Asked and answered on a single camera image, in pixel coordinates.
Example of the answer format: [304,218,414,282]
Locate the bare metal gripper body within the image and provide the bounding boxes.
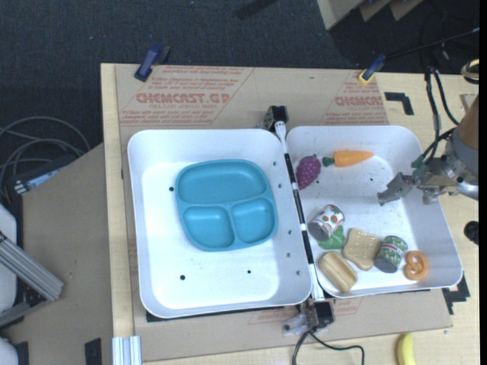
[412,155,480,202]

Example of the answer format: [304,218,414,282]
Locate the white plastic tray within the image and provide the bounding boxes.
[285,125,465,300]
[126,128,314,319]

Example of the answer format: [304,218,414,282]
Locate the orange toy carrot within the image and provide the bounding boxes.
[321,149,375,168]

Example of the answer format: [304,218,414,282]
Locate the green can with red band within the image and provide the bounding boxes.
[373,235,409,275]

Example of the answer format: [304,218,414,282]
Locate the tan toy bread slice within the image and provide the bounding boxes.
[342,227,382,271]

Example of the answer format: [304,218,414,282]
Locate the orange toy pretzel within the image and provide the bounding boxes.
[403,250,430,281]

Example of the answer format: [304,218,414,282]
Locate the white can with fruit print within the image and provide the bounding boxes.
[307,204,345,242]

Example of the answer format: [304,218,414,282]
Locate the green toy lettuce leaf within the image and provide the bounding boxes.
[317,225,348,251]

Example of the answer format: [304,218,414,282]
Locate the purple toy grapes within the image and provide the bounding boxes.
[295,154,322,191]

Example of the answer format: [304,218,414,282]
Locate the thin black and white rod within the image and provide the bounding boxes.
[274,120,326,302]

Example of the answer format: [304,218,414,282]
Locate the tan toy hot dog bun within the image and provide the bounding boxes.
[318,250,359,294]

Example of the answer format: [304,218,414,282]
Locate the yellow banana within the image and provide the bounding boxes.
[396,332,417,365]

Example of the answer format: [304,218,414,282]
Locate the blue divided plate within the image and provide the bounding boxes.
[174,158,277,252]

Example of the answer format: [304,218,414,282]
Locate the brown cardboard board, red print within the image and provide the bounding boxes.
[113,64,454,363]

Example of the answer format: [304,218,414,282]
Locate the black block with thin wires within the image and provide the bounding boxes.
[256,104,288,131]
[282,300,336,336]

